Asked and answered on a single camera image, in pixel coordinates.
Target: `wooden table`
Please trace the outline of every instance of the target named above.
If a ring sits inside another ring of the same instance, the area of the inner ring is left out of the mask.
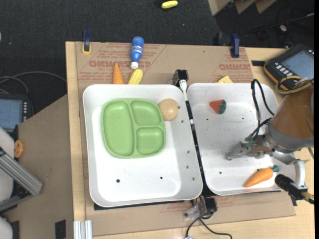
[[[268,60],[284,52],[283,49],[267,48],[246,48],[246,53],[251,63],[252,60]],[[85,194],[83,182],[82,148],[79,118],[79,96],[77,82],[77,60],[75,42],[66,43],[66,62],[68,79],[68,102],[70,121],[70,144],[71,144],[71,165],[72,165],[72,188],[73,188],[73,211],[75,221],[86,220]],[[261,67],[251,64],[254,78],[259,79],[274,89],[274,83],[267,78]],[[276,94],[277,101],[280,102],[282,96]],[[309,192],[314,192],[314,170],[313,160],[308,151],[303,149],[296,152],[296,157],[309,159],[306,163],[306,185]],[[315,238],[314,236],[314,206],[306,201],[298,201],[295,207],[296,215],[276,219],[250,220],[234,223],[216,224],[210,227],[217,232],[227,232],[235,239],[259,238],[259,239],[286,239],[286,238]],[[128,238],[165,238],[182,239],[186,228],[175,228],[166,230],[153,230],[137,233],[126,233],[118,235],[98,236],[99,239],[128,239]],[[190,230],[190,235],[195,239],[227,238],[225,236],[212,235],[204,226],[194,226]]]

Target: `dark carpet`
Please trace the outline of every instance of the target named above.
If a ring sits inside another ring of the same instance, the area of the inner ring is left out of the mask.
[[[178,0],[178,7],[163,11],[158,0],[0,0],[0,77],[44,71],[66,77],[65,42],[82,40],[85,27],[91,41],[211,45],[217,33],[237,33],[246,47],[284,47],[303,43],[314,47],[314,17],[301,20],[287,33],[253,29],[302,17],[314,11],[314,0],[278,0],[264,13],[254,5],[239,15],[230,4],[213,17],[208,0]],[[20,76],[37,113],[66,94],[66,84],[53,76]],[[24,93],[18,81],[0,81],[0,89]]]

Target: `cardboard sheet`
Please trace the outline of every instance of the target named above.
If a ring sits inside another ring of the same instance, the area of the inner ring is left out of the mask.
[[[132,73],[129,43],[91,43],[92,53],[82,53],[82,43],[76,42],[78,90],[83,151],[86,218],[93,221],[95,236],[158,230],[188,226],[183,213],[192,206],[190,201],[155,205],[99,209],[89,193],[87,146],[82,94],[91,84],[112,82],[114,63],[118,63],[126,83]],[[245,48],[240,57],[232,58],[230,47],[145,44],[140,69],[141,84],[166,84],[177,69],[187,69],[188,84],[216,82],[229,75],[234,83],[248,83],[253,79]],[[215,196],[218,211],[208,224],[234,222],[294,215],[290,197],[285,192],[236,196]]]

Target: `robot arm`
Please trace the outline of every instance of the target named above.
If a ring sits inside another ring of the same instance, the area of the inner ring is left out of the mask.
[[[313,195],[307,192],[305,186],[305,165],[301,160],[296,160],[293,152],[304,147],[314,146],[314,85],[313,80],[304,83],[300,91],[286,95],[279,105],[276,113],[261,123],[266,125],[264,135],[253,132],[239,142],[231,152],[226,154],[228,160],[249,155],[261,157],[270,154],[284,164],[293,164],[296,171],[296,181],[279,174],[275,183],[295,200],[304,199],[314,204]]]

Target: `orange object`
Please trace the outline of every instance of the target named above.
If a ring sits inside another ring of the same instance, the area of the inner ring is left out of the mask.
[[[20,158],[22,153],[24,152],[24,145],[22,141],[17,140],[14,144],[14,157],[15,158]]]
[[[226,101],[224,99],[211,101],[209,103],[210,107],[212,107],[218,114],[222,114],[226,110]]]
[[[274,165],[273,168],[264,168],[260,171],[258,171],[246,184],[245,187],[251,187],[258,183],[264,182],[269,180],[273,177],[274,171],[278,172],[278,166]]]
[[[113,84],[124,84],[123,76],[121,73],[121,70],[119,68],[119,65],[115,63],[114,70],[113,70]]]

